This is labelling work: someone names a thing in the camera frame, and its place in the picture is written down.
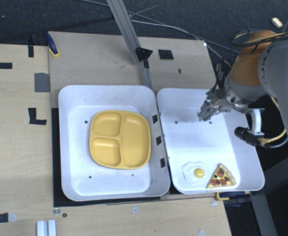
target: yellow plate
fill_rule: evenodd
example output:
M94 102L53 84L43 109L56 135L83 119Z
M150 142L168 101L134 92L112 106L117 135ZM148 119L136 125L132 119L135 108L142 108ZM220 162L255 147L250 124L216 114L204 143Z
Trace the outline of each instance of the yellow plate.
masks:
M93 160L105 167L137 169L151 152L150 128L140 114L109 110L95 115L90 127L89 149Z

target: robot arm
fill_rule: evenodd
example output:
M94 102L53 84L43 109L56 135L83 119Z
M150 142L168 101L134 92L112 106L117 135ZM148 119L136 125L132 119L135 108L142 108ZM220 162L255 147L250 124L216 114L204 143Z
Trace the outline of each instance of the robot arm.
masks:
M255 146L263 137L260 131L262 110L250 109L249 105L262 96L277 99L288 135L288 34L261 30L252 34L243 46L225 78L224 87L209 91L198 118L207 121L231 109L250 114L252 129L237 128L235 134Z

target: black floor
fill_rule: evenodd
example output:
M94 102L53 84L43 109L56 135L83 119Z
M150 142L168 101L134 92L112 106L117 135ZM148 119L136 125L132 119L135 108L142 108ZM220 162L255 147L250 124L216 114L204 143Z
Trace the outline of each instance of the black floor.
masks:
M27 45L30 36L36 34L39 44L44 44L42 34L49 30L120 34L109 8L89 1L0 0L0 43ZM106 3L106 0L91 1ZM213 65L222 59L234 62L236 54L219 46L229 47L228 39L234 32L247 28L276 33L288 31L288 0L124 0L124 3L131 12L153 7L140 15L207 40L219 54L209 50ZM273 17L282 21L281 29L271 24ZM153 22L138 16L133 19ZM193 39L177 29L133 24L138 36ZM267 107L262 116L264 127L272 132L280 130L282 123L269 99L261 99L256 104ZM278 149L258 148L257 152L263 170L267 170L288 157L288 143ZM288 184L267 195L267 200L278 235L288 236ZM226 211L234 236L260 235L250 202L240 207L227 206Z

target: wooden tabletop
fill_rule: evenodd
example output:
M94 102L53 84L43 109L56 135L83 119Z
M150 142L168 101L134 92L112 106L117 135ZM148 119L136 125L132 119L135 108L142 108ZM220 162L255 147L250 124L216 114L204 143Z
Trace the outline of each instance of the wooden tabletop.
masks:
M49 74L48 49L0 44L0 223L1 236L34 236L39 220L56 220L57 235L220 235L230 236L222 201L213 197L60 207L53 213L51 99L35 92L34 74ZM29 124L28 108L45 125Z

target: toy pizza slice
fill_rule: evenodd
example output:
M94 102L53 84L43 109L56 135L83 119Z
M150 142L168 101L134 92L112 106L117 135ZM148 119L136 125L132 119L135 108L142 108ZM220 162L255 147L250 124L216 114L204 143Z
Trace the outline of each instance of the toy pizza slice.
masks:
M232 186L235 184L236 180L234 179L234 176L232 175L230 170L225 165L219 164L206 188L210 189L224 186Z

